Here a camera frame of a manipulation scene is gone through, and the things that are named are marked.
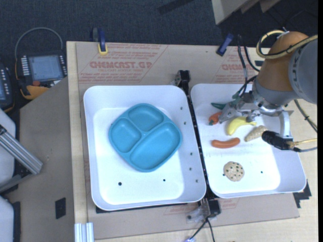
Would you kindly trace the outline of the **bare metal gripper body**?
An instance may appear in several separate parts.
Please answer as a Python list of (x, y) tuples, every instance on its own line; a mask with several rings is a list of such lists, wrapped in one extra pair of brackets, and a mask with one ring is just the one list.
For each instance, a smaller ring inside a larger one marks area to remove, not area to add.
[(226, 105), (226, 117), (244, 115), (256, 117), (260, 115), (278, 116), (287, 103), (287, 93), (283, 91), (267, 91), (264, 94), (258, 91), (238, 92), (232, 96), (232, 101)]

